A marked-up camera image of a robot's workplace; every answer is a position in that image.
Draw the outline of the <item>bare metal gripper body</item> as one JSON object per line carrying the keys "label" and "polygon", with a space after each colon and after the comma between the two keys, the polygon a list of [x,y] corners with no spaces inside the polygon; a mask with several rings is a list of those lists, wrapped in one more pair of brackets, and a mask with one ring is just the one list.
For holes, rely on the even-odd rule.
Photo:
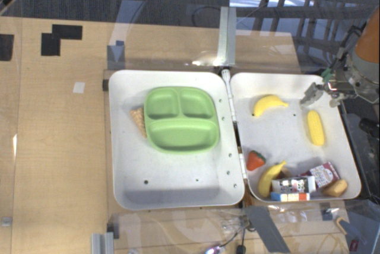
{"label": "bare metal gripper body", "polygon": [[354,68],[327,68],[321,74],[324,89],[339,101],[361,97],[367,102],[379,102],[379,83],[365,78]]}

